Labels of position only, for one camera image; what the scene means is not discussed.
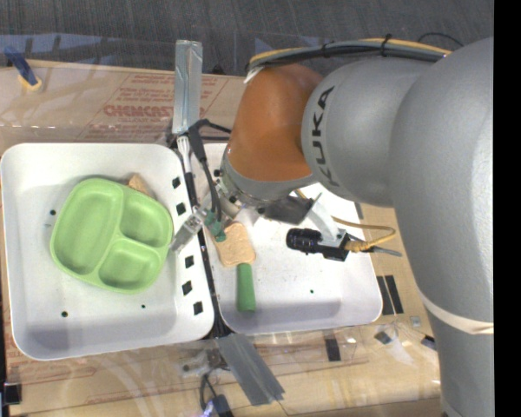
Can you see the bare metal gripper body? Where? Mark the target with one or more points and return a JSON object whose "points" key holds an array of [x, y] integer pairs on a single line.
{"points": [[234, 201]]}

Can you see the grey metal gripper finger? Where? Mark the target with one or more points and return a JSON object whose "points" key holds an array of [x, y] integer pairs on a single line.
{"points": [[187, 229]]}

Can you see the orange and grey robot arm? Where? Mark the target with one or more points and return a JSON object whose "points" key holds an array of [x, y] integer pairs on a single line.
{"points": [[417, 154]]}

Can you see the tan toast slice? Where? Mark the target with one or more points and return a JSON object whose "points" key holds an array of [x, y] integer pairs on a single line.
{"points": [[236, 248]]}

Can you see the thin black and white rod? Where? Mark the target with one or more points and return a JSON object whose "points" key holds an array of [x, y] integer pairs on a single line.
{"points": [[190, 180]]}

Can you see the brown biscuit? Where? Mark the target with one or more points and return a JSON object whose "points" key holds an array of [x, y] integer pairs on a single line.
{"points": [[140, 184]]}

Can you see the green divided plate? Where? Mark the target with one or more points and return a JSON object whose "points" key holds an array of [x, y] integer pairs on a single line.
{"points": [[108, 233]]}

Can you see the green cylinder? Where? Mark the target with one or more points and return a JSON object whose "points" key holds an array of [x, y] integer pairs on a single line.
{"points": [[245, 287]]}

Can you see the white plastic tray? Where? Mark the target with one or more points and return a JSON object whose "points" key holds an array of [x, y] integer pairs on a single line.
{"points": [[295, 293], [34, 241]]}

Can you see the brown cardboard board, red print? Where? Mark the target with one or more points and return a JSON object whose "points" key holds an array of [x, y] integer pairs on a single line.
{"points": [[113, 98]]}

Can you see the black cylinder on white bracket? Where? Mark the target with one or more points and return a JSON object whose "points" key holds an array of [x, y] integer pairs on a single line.
{"points": [[306, 240]]}

